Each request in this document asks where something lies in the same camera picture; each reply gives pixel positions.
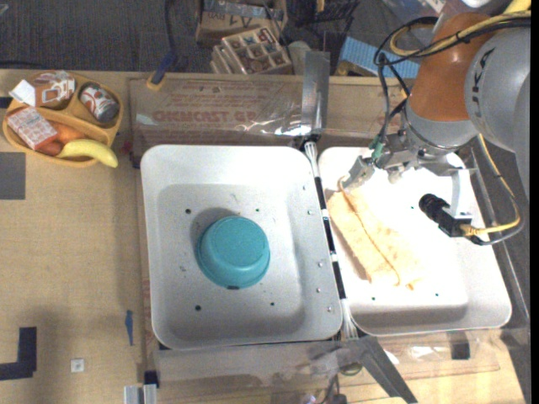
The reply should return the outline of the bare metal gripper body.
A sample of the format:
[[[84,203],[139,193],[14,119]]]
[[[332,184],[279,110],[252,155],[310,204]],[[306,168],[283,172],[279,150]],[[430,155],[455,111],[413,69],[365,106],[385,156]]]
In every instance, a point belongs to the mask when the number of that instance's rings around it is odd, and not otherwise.
[[[384,137],[376,135],[368,148],[371,151],[370,156],[359,155],[348,171],[353,177],[366,167],[373,167],[374,171],[381,169],[388,172],[405,167],[416,161],[419,152],[416,140],[407,130],[399,130]]]

